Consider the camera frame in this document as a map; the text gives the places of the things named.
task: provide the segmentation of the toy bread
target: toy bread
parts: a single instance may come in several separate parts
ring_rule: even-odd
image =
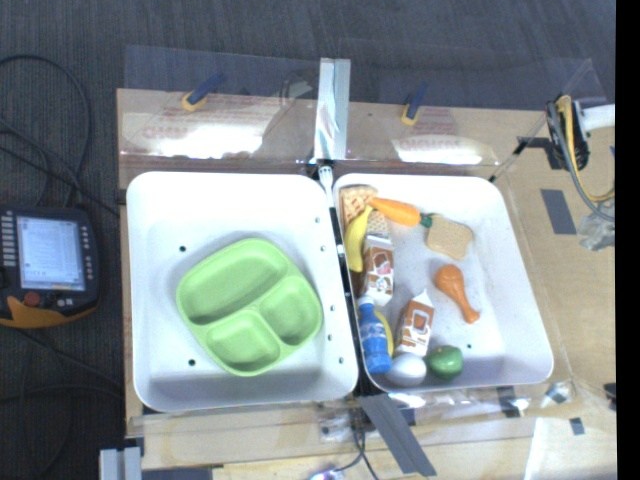
[[[345,229],[377,195],[378,191],[369,185],[353,185],[340,189],[342,225]]]
[[[461,260],[473,239],[473,231],[464,224],[454,222],[438,214],[423,217],[422,224],[428,228],[425,243],[429,249]]]
[[[386,240],[389,240],[391,238],[389,226],[387,225],[387,219],[382,214],[382,212],[373,210],[369,214],[366,234],[368,236],[376,236],[378,238],[384,238]]]

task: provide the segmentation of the screen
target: screen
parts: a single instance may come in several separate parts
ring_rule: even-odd
[[[84,291],[78,223],[18,216],[22,288]]]

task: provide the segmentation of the toy food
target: toy food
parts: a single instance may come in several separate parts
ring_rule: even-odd
[[[411,353],[400,354],[393,359],[385,377],[402,387],[420,384],[427,375],[427,365],[422,357]]]
[[[391,355],[393,355],[393,333],[391,332],[391,327],[389,326],[389,321],[387,320],[387,317],[384,316],[377,309],[374,310],[374,314],[378,317],[378,320],[380,320],[382,322],[382,325],[384,325],[384,333],[387,336],[387,351],[389,352],[389,355],[391,356]]]
[[[396,351],[427,354],[434,309],[426,290],[409,301],[396,327]]]
[[[462,373],[462,351],[452,345],[442,345],[427,355],[429,371],[443,380],[451,380]]]
[[[209,355],[242,377],[264,373],[302,348],[324,318],[303,273],[260,238],[232,243],[189,269],[176,303]]]
[[[369,185],[351,185],[340,189],[342,225],[345,229],[377,194],[378,191]]]
[[[420,224],[420,211],[409,203],[374,197],[369,201],[369,204],[399,224],[404,224],[405,226],[417,226]]]
[[[373,210],[367,220],[367,230],[362,244],[362,261],[358,295],[370,295],[379,307],[393,296],[393,244],[387,221],[378,210]]]
[[[441,267],[436,272],[435,282],[440,291],[446,293],[460,306],[465,322],[472,324],[480,318],[480,313],[473,309],[467,300],[464,276],[458,267],[452,264]]]
[[[353,272],[362,272],[364,266],[362,260],[362,243],[367,231],[367,219],[372,211],[373,208],[371,208],[371,206],[366,206],[360,215],[349,222],[344,234],[347,265],[349,270]]]
[[[422,214],[420,224],[429,230],[425,240],[429,249],[446,254],[454,260],[465,257],[467,247],[473,239],[473,231],[467,226],[437,214]]]
[[[391,368],[391,355],[384,323],[378,318],[371,297],[360,297],[358,308],[360,309],[358,330],[367,371],[370,374],[386,373]]]

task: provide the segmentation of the green plate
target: green plate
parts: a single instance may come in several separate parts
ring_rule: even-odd
[[[180,280],[184,321],[220,366],[235,375],[270,370],[322,326],[317,294],[291,260],[260,238],[212,254]]]

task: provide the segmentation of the green apple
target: green apple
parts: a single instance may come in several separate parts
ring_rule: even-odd
[[[427,366],[437,377],[451,380],[462,373],[462,351],[452,345],[442,345],[429,352]]]

